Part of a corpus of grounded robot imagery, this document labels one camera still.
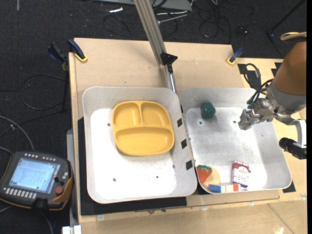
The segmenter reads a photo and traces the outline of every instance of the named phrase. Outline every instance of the robotic arm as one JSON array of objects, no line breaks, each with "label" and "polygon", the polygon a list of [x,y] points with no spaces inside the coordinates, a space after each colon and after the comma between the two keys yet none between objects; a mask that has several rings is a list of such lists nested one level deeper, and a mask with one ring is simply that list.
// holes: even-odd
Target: robotic arm
[{"label": "robotic arm", "polygon": [[298,140],[282,138],[279,145],[299,159],[307,158],[306,121],[292,118],[292,114],[306,107],[306,69],[307,42],[298,42],[288,52],[278,69],[274,79],[263,84],[265,98],[259,98],[261,90],[257,91],[248,101],[248,109],[244,109],[240,129],[247,130],[252,125],[274,118],[286,125],[295,125]]}]

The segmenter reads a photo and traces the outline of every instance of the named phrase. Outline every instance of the screen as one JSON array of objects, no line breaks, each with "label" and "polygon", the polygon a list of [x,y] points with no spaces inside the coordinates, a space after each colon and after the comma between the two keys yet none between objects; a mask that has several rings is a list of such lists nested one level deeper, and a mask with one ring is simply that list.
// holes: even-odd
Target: screen
[{"label": "screen", "polygon": [[10,180],[10,186],[50,193],[60,164],[21,158]]}]

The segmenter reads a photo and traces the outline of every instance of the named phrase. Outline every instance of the yellow divided plate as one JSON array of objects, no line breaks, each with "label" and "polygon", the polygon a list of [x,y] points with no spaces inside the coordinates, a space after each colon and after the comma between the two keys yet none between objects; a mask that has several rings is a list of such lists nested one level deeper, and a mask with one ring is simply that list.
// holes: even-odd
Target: yellow divided plate
[{"label": "yellow divided plate", "polygon": [[117,148],[130,156],[150,156],[168,152],[175,133],[167,110],[159,103],[133,100],[113,110],[113,132]]}]

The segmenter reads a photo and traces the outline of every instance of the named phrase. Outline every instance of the black carpet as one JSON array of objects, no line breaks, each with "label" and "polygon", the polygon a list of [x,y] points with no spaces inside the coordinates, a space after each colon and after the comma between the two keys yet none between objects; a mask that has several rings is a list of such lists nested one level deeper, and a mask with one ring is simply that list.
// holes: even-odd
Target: black carpet
[{"label": "black carpet", "polygon": [[[165,41],[231,44],[234,50],[244,48],[241,57],[279,59],[293,46],[279,37],[307,30],[306,0],[277,26],[301,1],[218,0],[215,6],[211,0],[196,0],[186,17],[160,28]],[[122,5],[123,11],[114,14],[118,18],[106,17],[120,7],[85,0],[0,0],[0,115],[19,123],[37,150],[64,157],[71,128],[69,101],[69,110],[60,113],[66,72],[48,55],[48,46],[56,41],[67,53],[70,38],[146,40],[134,6]],[[275,26],[269,38],[267,32]],[[109,54],[103,50],[103,58]],[[30,144],[19,129],[0,119],[0,147],[13,152],[28,150]],[[1,151],[0,176],[8,160]],[[6,206],[0,202],[0,210]],[[69,225],[68,209],[49,217],[56,234]],[[0,213],[0,233],[42,234],[49,227],[38,213],[11,207]]]}]

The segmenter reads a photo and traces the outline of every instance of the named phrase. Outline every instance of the white tray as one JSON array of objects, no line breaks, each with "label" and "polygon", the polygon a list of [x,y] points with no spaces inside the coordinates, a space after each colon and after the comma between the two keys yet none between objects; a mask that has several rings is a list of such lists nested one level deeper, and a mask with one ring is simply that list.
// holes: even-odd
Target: white tray
[{"label": "white tray", "polygon": [[[156,156],[127,156],[115,145],[113,108],[124,101],[148,100],[163,105],[171,118],[175,145]],[[87,189],[97,203],[179,197],[197,187],[179,98],[168,88],[91,87],[82,98]]]},{"label": "white tray", "polygon": [[[195,166],[216,168],[221,183],[227,183],[231,182],[232,162],[238,160],[250,166],[246,191],[287,188],[292,177],[273,123],[262,122],[248,130],[238,126],[246,101],[253,94],[249,88],[190,88],[181,93]],[[202,119],[200,107],[204,102],[215,107],[213,118]]]}]

